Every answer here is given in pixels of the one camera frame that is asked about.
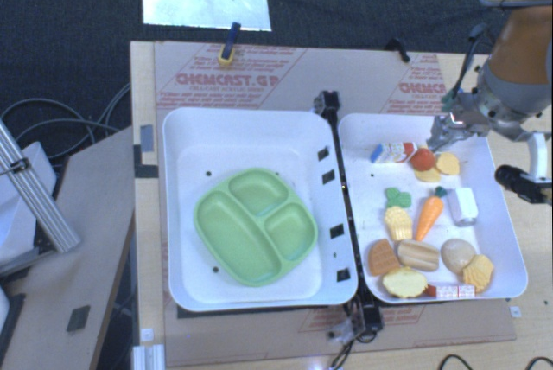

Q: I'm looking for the yellow flat chip slice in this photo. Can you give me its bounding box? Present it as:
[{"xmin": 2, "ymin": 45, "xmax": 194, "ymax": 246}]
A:
[{"xmin": 413, "ymin": 167, "xmax": 442, "ymax": 184}]

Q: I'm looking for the beige round bun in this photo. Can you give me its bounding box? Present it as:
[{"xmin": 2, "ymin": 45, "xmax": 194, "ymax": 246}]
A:
[{"xmin": 440, "ymin": 238, "xmax": 478, "ymax": 276}]

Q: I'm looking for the white plastic tray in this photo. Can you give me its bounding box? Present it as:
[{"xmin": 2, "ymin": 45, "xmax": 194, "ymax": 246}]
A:
[
  {"xmin": 162, "ymin": 106, "xmax": 360, "ymax": 313},
  {"xmin": 338, "ymin": 112, "xmax": 530, "ymax": 305}
]

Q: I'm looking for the red and white packet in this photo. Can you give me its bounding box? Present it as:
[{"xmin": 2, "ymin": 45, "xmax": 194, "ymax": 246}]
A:
[{"xmin": 424, "ymin": 282, "xmax": 477, "ymax": 300}]

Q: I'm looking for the green toy broccoli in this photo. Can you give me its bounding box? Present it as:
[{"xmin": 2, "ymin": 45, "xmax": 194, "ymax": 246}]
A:
[{"xmin": 385, "ymin": 186, "xmax": 413, "ymax": 209}]

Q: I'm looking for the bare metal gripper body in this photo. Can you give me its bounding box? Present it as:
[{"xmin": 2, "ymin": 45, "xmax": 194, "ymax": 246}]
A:
[{"xmin": 447, "ymin": 90, "xmax": 527, "ymax": 140}]

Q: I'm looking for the yellow waffle piece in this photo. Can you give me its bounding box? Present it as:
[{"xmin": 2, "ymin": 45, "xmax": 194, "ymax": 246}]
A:
[{"xmin": 461, "ymin": 253, "xmax": 495, "ymax": 295}]

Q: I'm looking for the yellow round biscuit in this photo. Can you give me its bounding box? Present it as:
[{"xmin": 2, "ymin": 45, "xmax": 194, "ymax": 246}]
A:
[{"xmin": 435, "ymin": 151, "xmax": 461, "ymax": 177}]

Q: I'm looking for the black cylinder on white bracket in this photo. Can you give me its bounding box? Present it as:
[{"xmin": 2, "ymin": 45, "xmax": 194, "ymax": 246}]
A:
[{"xmin": 494, "ymin": 131, "xmax": 553, "ymax": 206}]

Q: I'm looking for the orange carrot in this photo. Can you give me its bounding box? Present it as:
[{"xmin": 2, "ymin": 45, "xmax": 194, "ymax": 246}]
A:
[{"xmin": 415, "ymin": 185, "xmax": 448, "ymax": 243}]

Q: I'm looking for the orange bread slice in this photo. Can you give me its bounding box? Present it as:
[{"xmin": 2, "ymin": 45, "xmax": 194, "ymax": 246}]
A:
[{"xmin": 367, "ymin": 238, "xmax": 403, "ymax": 278}]

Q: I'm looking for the tan grilled bread roll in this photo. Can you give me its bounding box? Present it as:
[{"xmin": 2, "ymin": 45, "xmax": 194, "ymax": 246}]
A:
[{"xmin": 396, "ymin": 239, "xmax": 441, "ymax": 273}]

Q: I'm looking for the yellow potato half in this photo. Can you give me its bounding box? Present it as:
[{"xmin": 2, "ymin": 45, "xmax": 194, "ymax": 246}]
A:
[{"xmin": 381, "ymin": 265, "xmax": 429, "ymax": 300}]

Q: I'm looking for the thin black rod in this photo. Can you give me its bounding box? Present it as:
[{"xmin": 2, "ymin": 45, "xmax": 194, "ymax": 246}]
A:
[{"xmin": 322, "ymin": 106, "xmax": 378, "ymax": 320}]

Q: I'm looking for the green divided plate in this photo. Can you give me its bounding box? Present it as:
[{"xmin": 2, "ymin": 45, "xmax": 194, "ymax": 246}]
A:
[{"xmin": 193, "ymin": 167, "xmax": 320, "ymax": 288}]

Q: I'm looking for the white blue red carton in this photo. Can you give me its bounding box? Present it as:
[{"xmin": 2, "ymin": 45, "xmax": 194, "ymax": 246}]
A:
[{"xmin": 370, "ymin": 141, "xmax": 419, "ymax": 165}]

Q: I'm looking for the orange round toy fruit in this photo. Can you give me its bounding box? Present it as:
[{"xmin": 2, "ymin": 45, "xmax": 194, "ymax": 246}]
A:
[{"xmin": 409, "ymin": 147, "xmax": 437, "ymax": 172}]

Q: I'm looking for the brown cardboard board red print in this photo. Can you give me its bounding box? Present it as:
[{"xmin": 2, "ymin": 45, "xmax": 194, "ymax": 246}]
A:
[{"xmin": 153, "ymin": 40, "xmax": 518, "ymax": 367}]

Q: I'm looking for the white small bottle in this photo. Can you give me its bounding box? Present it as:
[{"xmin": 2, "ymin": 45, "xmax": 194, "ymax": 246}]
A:
[{"xmin": 446, "ymin": 186, "xmax": 480, "ymax": 227}]

